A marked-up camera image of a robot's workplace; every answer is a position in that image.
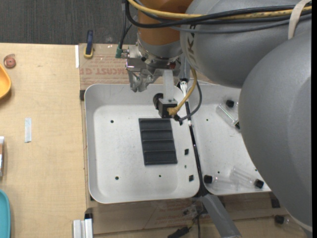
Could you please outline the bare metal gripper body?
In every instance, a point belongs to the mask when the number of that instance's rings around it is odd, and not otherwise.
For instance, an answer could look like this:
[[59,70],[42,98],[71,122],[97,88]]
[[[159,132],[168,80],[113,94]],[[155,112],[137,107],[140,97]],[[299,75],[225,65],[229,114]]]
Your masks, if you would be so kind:
[[127,49],[126,69],[141,76],[160,77],[168,70],[173,76],[180,73],[178,57],[165,58],[149,53],[142,45],[130,45]]

